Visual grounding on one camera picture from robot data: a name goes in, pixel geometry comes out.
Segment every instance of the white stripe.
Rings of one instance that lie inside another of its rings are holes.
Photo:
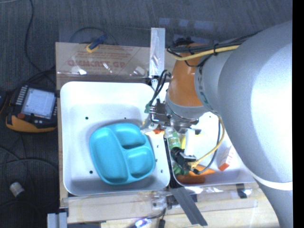
[[[293,181],[290,181],[290,182],[272,182],[272,181],[264,180],[264,179],[258,177],[251,170],[249,170],[248,168],[247,168],[247,170],[253,176],[254,179],[256,179],[258,182],[260,182],[261,184],[263,184],[267,187],[270,187],[270,188],[273,188],[273,189],[278,189],[278,190],[284,190],[284,191],[293,190]]]

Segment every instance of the cable connector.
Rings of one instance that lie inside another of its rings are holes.
[[[103,44],[106,39],[108,39],[107,35],[102,35],[101,37],[97,38],[94,42],[86,46],[87,52],[92,53],[96,51],[97,46]]]

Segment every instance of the yellow cable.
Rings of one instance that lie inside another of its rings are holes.
[[[215,49],[215,52],[217,53],[217,52],[224,52],[224,51],[232,51],[232,50],[237,49],[238,47],[239,47],[239,45],[237,45],[237,46],[230,46],[230,47],[221,47],[221,48]],[[197,54],[193,54],[193,55],[186,56],[186,57],[178,57],[176,55],[173,55],[173,56],[178,61],[186,61],[186,60],[189,60],[189,59],[193,59],[193,58],[197,58],[197,57],[202,57],[202,56],[213,54],[213,53],[214,53],[214,50],[208,50],[208,51],[202,51],[202,52],[199,52]]]
[[[218,144],[211,150],[209,151],[207,154],[205,154],[203,157],[199,158],[198,160],[194,161],[194,162],[188,162],[188,165],[191,167],[191,170],[195,169],[197,167],[197,165],[206,157],[208,157],[209,155],[211,155],[213,152],[215,152],[215,150],[217,150],[219,148],[219,146],[222,144],[223,140],[224,140],[224,136],[225,136],[225,126],[224,123],[222,121],[222,118],[218,116],[219,122],[222,126],[222,136],[220,138],[220,141],[218,142]]]

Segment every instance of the plastic bottle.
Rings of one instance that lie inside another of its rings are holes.
[[[174,147],[181,147],[181,140],[179,138],[178,133],[172,128],[172,127],[167,127],[165,129],[165,135],[164,137],[168,141],[168,146],[169,149],[173,149]]]

